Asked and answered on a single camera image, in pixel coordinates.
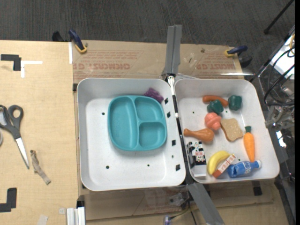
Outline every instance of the purple toy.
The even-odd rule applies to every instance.
[[[147,97],[150,97],[150,98],[154,98],[159,103],[161,103],[164,100],[164,98],[159,94],[159,92],[157,92],[153,88],[149,88],[148,91],[146,91],[144,93],[144,96],[147,96]]]

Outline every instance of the wooden table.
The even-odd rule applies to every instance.
[[[113,47],[118,42],[100,43]],[[184,45],[182,47],[184,52],[188,51]],[[69,43],[1,41],[0,53],[17,54],[22,61],[43,62],[26,64],[25,77],[21,78],[20,71],[13,71],[13,62],[0,61],[0,104],[6,107],[17,104],[24,109],[21,135],[30,161],[28,170],[16,142],[3,130],[0,203],[6,202],[8,188],[17,188],[17,201],[11,212],[0,213],[0,224],[34,225],[41,215],[45,215],[48,225],[64,225],[66,218],[59,213],[60,208],[76,207],[80,180],[77,176],[73,67],[69,61]],[[164,51],[158,54],[163,60]],[[30,150],[37,152],[40,166],[52,181],[49,185],[34,173]],[[280,195],[272,184],[270,192],[273,199],[270,203],[218,207],[225,224],[288,224]],[[194,214],[198,224],[205,224],[198,210]],[[150,225],[162,223],[163,217],[164,214],[112,218],[87,221],[87,224]],[[190,213],[175,218],[173,223],[193,224]]]

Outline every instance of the gray floor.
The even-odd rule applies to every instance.
[[[263,33],[288,2],[0,0],[0,39],[51,41],[56,30],[67,39],[74,29],[81,39],[166,43],[167,27],[182,24],[181,43],[248,46],[253,60],[247,68],[257,72],[295,24],[294,2]]]

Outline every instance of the pink toy fruit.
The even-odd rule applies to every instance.
[[[217,131],[221,127],[220,124],[221,119],[222,118],[218,116],[216,113],[210,112],[206,114],[204,121],[208,128],[212,128]]]

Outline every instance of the blue and yellow clamp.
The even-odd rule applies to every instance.
[[[77,35],[77,33],[73,30],[69,30],[69,35],[71,37],[71,41],[74,40],[75,42],[75,48],[78,50],[78,52],[85,53],[87,51],[87,48],[85,45],[83,45],[80,37]]]
[[[226,57],[232,58],[236,53],[238,54],[238,56],[240,56],[241,53],[247,51],[247,49],[247,46],[238,46],[230,50],[225,50],[224,54]]]

